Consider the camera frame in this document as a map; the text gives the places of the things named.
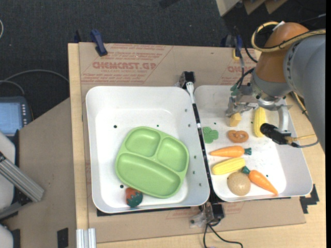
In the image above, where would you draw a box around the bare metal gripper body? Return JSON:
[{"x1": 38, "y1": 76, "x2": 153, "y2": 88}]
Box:
[{"x1": 233, "y1": 85, "x2": 287, "y2": 112}]

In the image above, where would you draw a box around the brown cardboard board red print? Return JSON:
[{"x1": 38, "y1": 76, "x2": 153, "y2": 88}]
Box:
[{"x1": 78, "y1": 42, "x2": 307, "y2": 244}]

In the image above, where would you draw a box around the thin black and white rod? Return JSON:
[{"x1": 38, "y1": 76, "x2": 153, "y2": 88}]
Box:
[{"x1": 185, "y1": 82, "x2": 216, "y2": 204}]

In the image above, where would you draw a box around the green broccoli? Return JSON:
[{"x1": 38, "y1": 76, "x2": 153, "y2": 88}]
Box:
[{"x1": 202, "y1": 126, "x2": 220, "y2": 145}]

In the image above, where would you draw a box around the black cylinder on white bracket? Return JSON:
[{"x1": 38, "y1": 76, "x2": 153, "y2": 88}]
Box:
[{"x1": 259, "y1": 104, "x2": 292, "y2": 146}]

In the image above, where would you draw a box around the yellow corn cob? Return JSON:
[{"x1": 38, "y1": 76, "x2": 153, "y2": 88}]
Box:
[
  {"x1": 253, "y1": 106, "x2": 267, "y2": 138},
  {"x1": 212, "y1": 157, "x2": 247, "y2": 176}
]

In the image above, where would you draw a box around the green divided plate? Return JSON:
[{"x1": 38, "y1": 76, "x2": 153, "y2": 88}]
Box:
[{"x1": 114, "y1": 126, "x2": 190, "y2": 199}]

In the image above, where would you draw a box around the black block with thin wires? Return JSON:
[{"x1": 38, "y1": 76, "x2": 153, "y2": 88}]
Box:
[
  {"x1": 211, "y1": 203, "x2": 226, "y2": 221},
  {"x1": 180, "y1": 70, "x2": 196, "y2": 88}
]

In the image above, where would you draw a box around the orange pretzel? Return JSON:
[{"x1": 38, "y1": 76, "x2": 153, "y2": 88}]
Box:
[{"x1": 227, "y1": 129, "x2": 250, "y2": 144}]

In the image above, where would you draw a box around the beige potato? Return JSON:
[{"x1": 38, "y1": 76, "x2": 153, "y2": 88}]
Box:
[{"x1": 227, "y1": 171, "x2": 252, "y2": 197}]

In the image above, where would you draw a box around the orange carrot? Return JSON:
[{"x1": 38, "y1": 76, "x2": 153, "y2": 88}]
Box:
[
  {"x1": 241, "y1": 165, "x2": 279, "y2": 197},
  {"x1": 208, "y1": 145, "x2": 252, "y2": 158}
]

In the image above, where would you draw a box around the yellow cheese wedge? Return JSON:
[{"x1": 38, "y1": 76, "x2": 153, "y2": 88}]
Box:
[{"x1": 229, "y1": 112, "x2": 243, "y2": 128}]

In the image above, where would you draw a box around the white plastic tray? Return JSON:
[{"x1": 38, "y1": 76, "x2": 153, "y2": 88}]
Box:
[
  {"x1": 85, "y1": 85, "x2": 210, "y2": 214},
  {"x1": 193, "y1": 84, "x2": 314, "y2": 203}
]

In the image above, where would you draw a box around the red strawberry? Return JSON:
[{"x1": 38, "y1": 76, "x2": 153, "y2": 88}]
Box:
[{"x1": 125, "y1": 187, "x2": 144, "y2": 208}]

